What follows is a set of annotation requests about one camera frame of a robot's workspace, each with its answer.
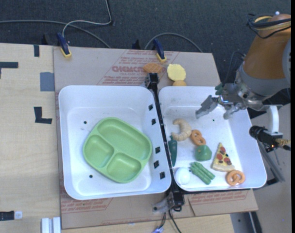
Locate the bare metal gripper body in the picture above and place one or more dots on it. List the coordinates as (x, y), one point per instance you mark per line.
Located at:
(237, 96)

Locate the pizza slice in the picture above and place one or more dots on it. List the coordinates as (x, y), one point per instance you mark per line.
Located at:
(221, 159)

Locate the orange pretzel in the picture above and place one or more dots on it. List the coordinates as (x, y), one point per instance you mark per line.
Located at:
(235, 177)
(197, 137)

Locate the white plastic tray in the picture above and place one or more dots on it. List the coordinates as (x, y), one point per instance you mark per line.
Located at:
(74, 139)
(244, 142)

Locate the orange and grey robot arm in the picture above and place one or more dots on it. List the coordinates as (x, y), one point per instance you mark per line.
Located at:
(266, 59)

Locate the brown cardboard board red print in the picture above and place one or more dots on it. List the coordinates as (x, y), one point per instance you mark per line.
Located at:
(89, 64)

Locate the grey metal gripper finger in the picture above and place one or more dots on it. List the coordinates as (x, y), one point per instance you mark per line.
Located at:
(205, 108)
(231, 111)

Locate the green divided plate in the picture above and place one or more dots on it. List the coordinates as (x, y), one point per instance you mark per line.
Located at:
(117, 150)

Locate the dark green pepper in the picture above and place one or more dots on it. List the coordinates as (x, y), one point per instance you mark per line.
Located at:
(173, 149)

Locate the thin black rod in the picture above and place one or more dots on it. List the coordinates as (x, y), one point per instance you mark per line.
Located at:
(161, 120)

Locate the black cylinder on white bracket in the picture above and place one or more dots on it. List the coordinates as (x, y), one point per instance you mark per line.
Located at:
(267, 133)

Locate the green bell pepper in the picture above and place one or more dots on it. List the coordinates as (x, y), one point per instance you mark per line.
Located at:
(203, 153)

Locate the orange waffle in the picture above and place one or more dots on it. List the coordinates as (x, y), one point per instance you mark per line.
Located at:
(153, 68)

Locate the beige croissant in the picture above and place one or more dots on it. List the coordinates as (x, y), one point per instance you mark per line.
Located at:
(183, 131)

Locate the yellow-orange round toy food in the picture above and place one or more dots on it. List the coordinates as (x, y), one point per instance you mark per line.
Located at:
(179, 83)

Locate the white egg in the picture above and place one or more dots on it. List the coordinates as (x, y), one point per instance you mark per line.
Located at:
(182, 175)

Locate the yellow corn piece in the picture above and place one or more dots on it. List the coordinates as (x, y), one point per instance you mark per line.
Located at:
(176, 72)

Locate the green asparagus bundle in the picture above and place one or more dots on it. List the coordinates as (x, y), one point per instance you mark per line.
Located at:
(202, 172)

